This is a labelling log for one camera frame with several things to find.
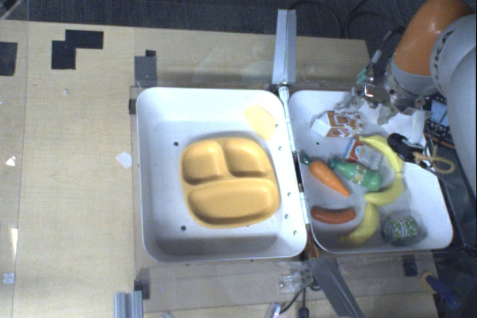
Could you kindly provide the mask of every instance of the yellow plastic dish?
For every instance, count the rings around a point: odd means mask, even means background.
[[[180,158],[180,180],[189,213],[209,228],[259,223],[280,204],[271,161],[252,139],[205,139],[189,145]]]

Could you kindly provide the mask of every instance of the sausage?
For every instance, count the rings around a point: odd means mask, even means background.
[[[324,209],[318,206],[313,206],[312,217],[321,223],[344,224],[353,220],[356,217],[356,212],[353,208]]]

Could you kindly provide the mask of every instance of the white tray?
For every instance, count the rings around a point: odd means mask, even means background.
[[[263,141],[244,111],[259,105],[277,123]],[[157,261],[279,258],[299,254],[306,242],[290,141],[280,100],[262,90],[151,88],[137,100],[142,233]],[[281,203],[266,221],[210,229],[188,213],[179,176],[180,155],[194,141],[219,136],[256,140],[271,158]]]
[[[310,127],[316,117],[325,111],[333,110],[334,105],[341,101],[345,95],[345,92],[300,91],[291,96],[289,109],[298,153],[304,151],[311,158],[324,161],[336,156],[343,156],[350,139],[324,139],[312,132]],[[359,112],[364,119],[363,135],[365,136],[374,133],[384,136],[390,133],[400,133],[409,136],[411,123],[408,116],[397,115],[388,124],[378,126],[376,124],[378,109],[370,109],[364,105]],[[306,165],[300,165],[300,170],[309,208],[318,205],[329,209],[354,207],[356,210],[356,219],[345,224],[330,225],[311,219],[315,240],[329,252],[413,252],[423,249],[441,249],[447,247],[452,240],[452,224],[437,178],[415,164],[404,164],[405,190],[402,195],[393,203],[378,207],[380,217],[392,211],[407,209],[418,214],[426,230],[426,236],[421,241],[405,247],[395,247],[385,243],[379,234],[379,226],[375,235],[359,247],[346,247],[340,244],[339,237],[359,225],[363,217],[366,203],[363,198],[365,188],[343,179],[348,189],[352,190],[352,195],[346,198],[333,190],[320,187],[318,181],[309,173]]]

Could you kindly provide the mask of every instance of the green can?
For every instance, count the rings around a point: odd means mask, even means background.
[[[411,243],[418,233],[419,226],[411,215],[386,220],[381,229],[384,241],[399,247]]]

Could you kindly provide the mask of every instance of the metal bracket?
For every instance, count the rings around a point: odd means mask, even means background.
[[[157,86],[157,57],[154,55],[134,57],[134,85],[141,88]]]
[[[306,224],[310,224],[310,218],[308,216],[308,204],[306,202],[305,193],[300,192],[301,212],[303,213],[303,221]]]
[[[275,40],[273,85],[286,85],[296,80],[297,14],[295,10],[278,10]]]
[[[278,88],[278,97],[283,104],[283,112],[285,113],[286,129],[288,131],[288,137],[290,139],[290,148],[292,153],[296,153],[295,138],[293,136],[293,130],[291,128],[290,110],[288,108],[288,101],[290,99],[290,92],[286,86],[280,86]]]
[[[116,293],[114,297],[114,318],[143,318],[142,291]]]
[[[335,259],[313,258],[310,260],[310,269],[338,317],[364,318]]]

